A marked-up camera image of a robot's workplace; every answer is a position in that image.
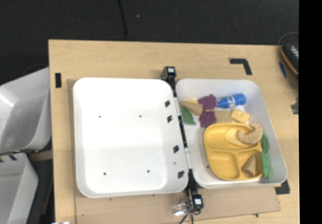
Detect tan ice cream cone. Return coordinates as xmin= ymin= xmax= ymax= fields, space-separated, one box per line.
xmin=241 ymin=155 xmax=259 ymax=178

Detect yellow divided plate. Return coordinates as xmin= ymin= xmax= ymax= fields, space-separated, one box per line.
xmin=203 ymin=122 xmax=264 ymax=182

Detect large green lettuce leaf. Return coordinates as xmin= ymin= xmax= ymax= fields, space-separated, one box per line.
xmin=260 ymin=152 xmax=273 ymax=180

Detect tan square biscuit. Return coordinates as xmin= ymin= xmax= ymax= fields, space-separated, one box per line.
xmin=213 ymin=109 xmax=232 ymax=124

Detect yellow oval slice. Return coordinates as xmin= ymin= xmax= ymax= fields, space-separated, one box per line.
xmin=224 ymin=128 xmax=255 ymax=147

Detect white plastic tray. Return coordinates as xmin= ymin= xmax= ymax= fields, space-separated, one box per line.
xmin=72 ymin=77 xmax=190 ymax=199
xmin=175 ymin=78 xmax=288 ymax=190

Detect black block with wires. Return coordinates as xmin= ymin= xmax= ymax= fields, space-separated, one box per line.
xmin=160 ymin=66 xmax=178 ymax=82
xmin=187 ymin=193 xmax=205 ymax=215

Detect tan pizza slice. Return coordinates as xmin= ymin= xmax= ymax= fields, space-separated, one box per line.
xmin=179 ymin=99 xmax=204 ymax=116

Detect thin black and white rod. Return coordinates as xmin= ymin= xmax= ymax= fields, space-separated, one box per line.
xmin=168 ymin=77 xmax=198 ymax=195

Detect yellow cheese wedge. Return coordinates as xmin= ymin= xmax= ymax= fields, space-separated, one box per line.
xmin=230 ymin=108 xmax=251 ymax=124

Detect tan croissant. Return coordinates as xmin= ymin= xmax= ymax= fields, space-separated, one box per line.
xmin=237 ymin=122 xmax=264 ymax=145

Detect blue bottle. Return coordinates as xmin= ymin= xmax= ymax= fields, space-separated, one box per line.
xmin=216 ymin=93 xmax=247 ymax=109

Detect purple grapes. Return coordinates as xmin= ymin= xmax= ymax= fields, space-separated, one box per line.
xmin=199 ymin=110 xmax=218 ymax=128
xmin=197 ymin=94 xmax=218 ymax=111

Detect small green lettuce leaf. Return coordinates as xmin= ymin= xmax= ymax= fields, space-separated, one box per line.
xmin=260 ymin=133 xmax=271 ymax=154

